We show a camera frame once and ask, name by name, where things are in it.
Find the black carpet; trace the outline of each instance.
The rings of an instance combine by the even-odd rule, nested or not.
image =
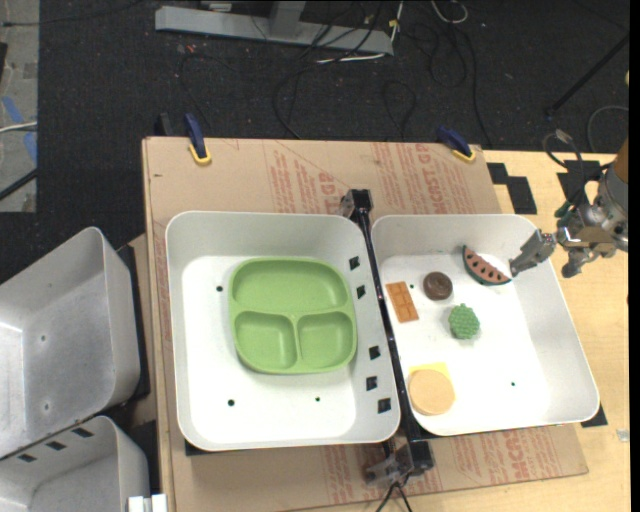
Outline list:
[[[143,233],[140,143],[161,112],[176,135],[193,112],[212,137],[430,142],[444,124],[487,149],[539,151],[561,128],[582,152],[618,151],[627,112],[599,112],[590,137],[587,123],[628,108],[628,44],[545,111],[625,36],[630,0],[462,3],[468,18],[451,25],[431,2],[405,2],[394,57],[318,66],[343,53],[155,31],[160,6],[197,2],[43,0],[38,213],[0,214],[0,282],[86,226],[115,247]],[[364,9],[385,27],[397,6],[308,2],[303,19],[347,11],[338,23],[358,26]]]

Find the watermelon slice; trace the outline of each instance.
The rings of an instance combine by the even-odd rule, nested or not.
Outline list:
[[[507,284],[511,278],[500,272],[496,267],[488,263],[482,256],[469,249],[466,245],[462,247],[462,257],[464,268],[471,277],[480,284],[487,286],[497,286]]]

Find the metal stand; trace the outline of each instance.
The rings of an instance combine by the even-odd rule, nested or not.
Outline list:
[[[315,41],[325,26],[300,21],[305,4],[306,2],[274,2],[268,19],[165,6],[156,11],[156,30],[308,46]],[[317,44],[326,48],[351,50],[357,47],[367,34],[368,29],[331,27]],[[393,55],[391,38],[380,30],[373,30],[358,51]]]
[[[613,56],[618,53],[629,42],[629,34],[627,34],[616,44],[609,53],[607,53],[593,68],[591,68],[580,80],[578,80],[565,94],[556,101],[553,105],[548,107],[545,112],[549,118],[558,111],[558,109],[564,105],[585,83],[587,83],[593,75],[595,75],[600,69],[602,69],[607,62],[609,62]]]
[[[423,434],[422,429],[411,412],[409,393],[402,375],[398,346],[396,345],[396,339],[391,327],[387,304],[384,300],[382,282],[380,280],[378,264],[376,262],[373,242],[371,240],[371,222],[369,220],[369,212],[372,209],[373,202],[371,201],[371,194],[368,190],[349,190],[340,203],[340,214],[358,224],[365,238],[369,261],[371,262],[373,282],[376,286],[376,295],[378,297],[380,312],[382,313],[382,322],[387,335],[387,342],[389,343],[391,363],[393,365],[393,373],[395,375],[396,387],[398,389],[398,399],[402,412],[400,427],[402,428],[409,444],[411,465],[413,466],[412,473],[419,474],[433,468],[433,455],[431,453],[427,437]]]

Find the white tray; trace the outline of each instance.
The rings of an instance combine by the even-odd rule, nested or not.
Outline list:
[[[374,224],[381,280],[413,285],[419,315],[400,323],[388,302],[404,377],[412,367],[444,362],[455,389],[445,414],[413,411],[427,431],[448,436],[571,423],[597,412],[598,391],[551,262],[499,286],[479,284],[464,268],[466,244],[510,276],[509,259],[534,229],[517,215],[388,216]],[[432,271],[453,281],[449,299],[424,294],[422,281]],[[461,303],[480,320],[477,339],[450,335],[449,312]]]
[[[0,286],[0,457],[128,399],[131,276],[87,228]]]
[[[148,495],[144,453],[104,416],[0,460],[2,512],[122,512]]]
[[[393,369],[355,224],[333,215],[185,212],[170,222],[166,243],[178,421],[191,444],[223,451],[373,443],[395,433],[400,410]],[[225,287],[239,263],[262,256],[319,259],[344,275],[358,331],[347,366],[267,375],[238,359]],[[351,270],[354,257],[360,265]],[[365,294],[358,299],[361,286]],[[379,356],[372,359],[370,349]],[[368,386],[373,380],[375,387]]]

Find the brown cookie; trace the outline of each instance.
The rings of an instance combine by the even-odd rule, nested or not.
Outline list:
[[[453,293],[453,283],[449,276],[442,272],[431,272],[424,278],[422,283],[424,293],[431,300],[444,300],[451,297]]]

